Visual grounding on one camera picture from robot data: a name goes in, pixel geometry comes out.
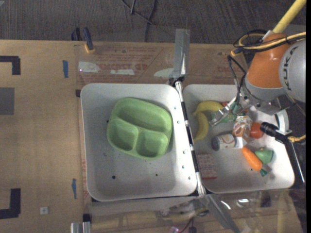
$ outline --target orange carrot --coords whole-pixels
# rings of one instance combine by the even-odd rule
[[[242,153],[253,170],[260,171],[262,169],[262,162],[250,149],[243,147]]]

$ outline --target green plate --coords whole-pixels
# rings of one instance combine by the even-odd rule
[[[162,107],[123,98],[112,110],[107,138],[117,150],[143,159],[155,159],[165,154],[172,130],[172,117]]]

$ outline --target banana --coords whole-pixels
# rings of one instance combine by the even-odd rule
[[[203,112],[203,111],[208,111],[208,110],[218,111],[218,110],[221,110],[222,108],[223,106],[219,102],[211,101],[211,100],[203,101],[198,104],[193,114],[196,116],[198,112]]]
[[[204,139],[207,136],[209,129],[207,117],[202,112],[198,112],[196,116],[199,121],[199,130],[196,133],[195,138],[193,139],[194,142]]]

